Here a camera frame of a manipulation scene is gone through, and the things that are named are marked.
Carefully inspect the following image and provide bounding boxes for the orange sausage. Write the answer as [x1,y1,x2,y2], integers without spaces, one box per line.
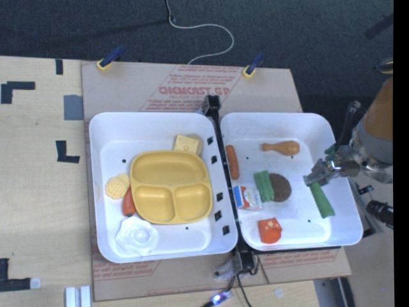
[224,144,241,181]

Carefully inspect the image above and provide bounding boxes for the green asparagus bundle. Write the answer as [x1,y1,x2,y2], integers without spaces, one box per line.
[253,169,275,203]

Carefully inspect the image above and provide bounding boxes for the yellow corn cob piece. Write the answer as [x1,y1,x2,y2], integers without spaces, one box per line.
[105,172,132,200]

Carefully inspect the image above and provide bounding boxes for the brown cardboard board red print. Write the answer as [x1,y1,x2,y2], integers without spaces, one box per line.
[81,60,353,302]

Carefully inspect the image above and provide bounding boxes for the orange carrot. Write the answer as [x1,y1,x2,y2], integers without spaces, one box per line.
[121,186,138,218]

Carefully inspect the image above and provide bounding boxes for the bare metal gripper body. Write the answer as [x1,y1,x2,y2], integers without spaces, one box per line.
[325,135,394,184]

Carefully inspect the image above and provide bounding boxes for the brown chicken drumstick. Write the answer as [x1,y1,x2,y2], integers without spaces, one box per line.
[261,140,301,157]

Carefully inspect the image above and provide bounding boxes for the brown burger patty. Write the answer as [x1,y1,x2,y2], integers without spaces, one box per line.
[268,173,293,203]

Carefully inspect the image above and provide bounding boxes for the black cylinder on white bracket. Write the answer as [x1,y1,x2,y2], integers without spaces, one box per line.
[348,174,394,236]

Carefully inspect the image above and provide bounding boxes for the white fried egg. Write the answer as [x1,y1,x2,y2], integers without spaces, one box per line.
[114,216,160,257]

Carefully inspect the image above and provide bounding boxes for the thin black rod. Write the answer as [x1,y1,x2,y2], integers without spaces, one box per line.
[212,107,247,262]

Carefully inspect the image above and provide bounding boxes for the black block with thin wires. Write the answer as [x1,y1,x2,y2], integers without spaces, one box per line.
[235,247,257,274]
[202,95,222,118]

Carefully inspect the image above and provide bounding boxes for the yellow divided plate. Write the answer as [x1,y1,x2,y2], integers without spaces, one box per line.
[129,150,214,226]

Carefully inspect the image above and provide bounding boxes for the white and orange carton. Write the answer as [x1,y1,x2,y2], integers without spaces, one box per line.
[233,185,264,212]

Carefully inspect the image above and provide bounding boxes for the white plastic tray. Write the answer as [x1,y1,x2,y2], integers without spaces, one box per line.
[88,111,239,264]
[220,112,364,252]

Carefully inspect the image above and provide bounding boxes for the yellow cheese wedge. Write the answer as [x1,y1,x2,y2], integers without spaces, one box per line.
[172,134,200,155]

